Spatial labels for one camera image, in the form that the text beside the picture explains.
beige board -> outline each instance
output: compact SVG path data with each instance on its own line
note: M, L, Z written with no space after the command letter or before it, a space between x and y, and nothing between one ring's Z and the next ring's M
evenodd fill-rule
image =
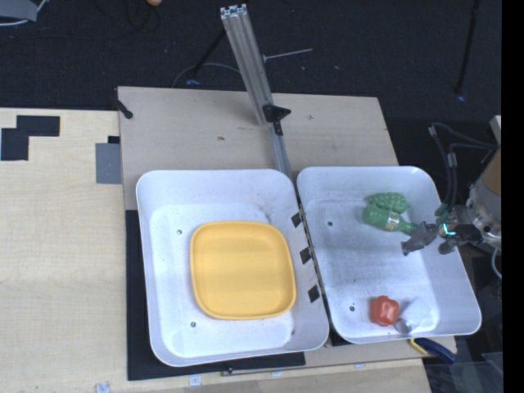
M59 115L61 132L31 137L28 161L0 161L0 391L93 391L99 382L111 392L189 387L188 376L127 381L122 185L96 184L95 166L95 144L119 133L117 113L0 109L0 125L14 127L17 115ZM439 341L454 348L452 337ZM306 353L306 368L280 377L326 374L321 382L329 386L373 391L397 374L405 391L429 391L420 359L409 359L420 356L407 342L326 346ZM381 362L350 370L369 361ZM268 387L253 382L265 378ZM296 380L301 386L305 378ZM236 382L277 391L280 379L202 375L205 386Z
M120 113L124 202L136 210L135 187L154 169L274 169L268 126L256 123L246 92L118 89L133 112ZM308 166L398 165L375 97L276 93L294 177Z

black tape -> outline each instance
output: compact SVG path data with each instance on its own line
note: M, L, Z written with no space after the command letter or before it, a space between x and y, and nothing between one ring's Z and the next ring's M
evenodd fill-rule
M320 292L318 291L318 287L315 285L308 291L309 295L309 301L312 303L320 298Z
M311 259L311 253L309 252L308 247L300 251L300 257L302 259L302 264L305 264L308 260Z
M0 160L28 160L29 136L16 128L4 128L0 150Z
M16 128L2 129L0 160L28 160L29 137L58 137L60 116L18 115Z
M18 115L16 128L28 136L58 137L60 135L60 116Z
M334 329L329 330L329 339L333 346L346 346L352 345L351 342L348 342L346 339L341 337Z
M298 227L298 225L300 223L302 223L302 217L300 217L300 212L299 213L296 213L295 215L293 215L291 217L291 221L293 222L293 225L295 226L295 228Z

metal rail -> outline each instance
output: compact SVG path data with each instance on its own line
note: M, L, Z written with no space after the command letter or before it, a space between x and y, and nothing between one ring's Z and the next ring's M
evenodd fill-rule
M269 89L264 63L256 43L247 7L245 4L228 8L222 7L220 9L220 17L237 59L238 68L242 74L246 90L255 108L256 120L259 124L268 125L275 165L278 170L291 179L291 166L287 159L286 146L282 134L277 132L277 128L280 125L279 119L276 119L278 122L277 127L275 120L273 123L269 123L269 119L264 113L265 106L273 106L273 96Z

black floor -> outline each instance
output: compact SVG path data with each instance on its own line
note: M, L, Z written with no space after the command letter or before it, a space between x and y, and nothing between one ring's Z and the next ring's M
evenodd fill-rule
M154 8L144 0L50 0L36 22L0 27L0 106L114 109L118 86L244 91L237 72L217 66L237 67L226 38L206 58L213 65L189 70L222 29L219 9L242 1L163 0ZM313 48L267 60L273 93L377 97L399 163L426 170L443 196L445 167L427 126L441 122L495 142L489 122L502 109L502 3L478 0L473 11L475 0L249 0L248 10L262 54ZM485 156L457 151L459 203ZM474 256L490 318L465 340L481 359L501 349L501 316L488 325L501 301L485 291L497 284L489 256Z

black mat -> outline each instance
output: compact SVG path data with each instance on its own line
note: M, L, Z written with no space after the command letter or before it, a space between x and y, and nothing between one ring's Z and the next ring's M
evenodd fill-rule
M174 377L198 373L214 373L258 368L281 368L305 365L303 353L269 355L249 359L235 359L213 364L170 367L159 361L149 343L146 288L143 272L140 223L136 210L125 212L127 233L127 338L128 380Z

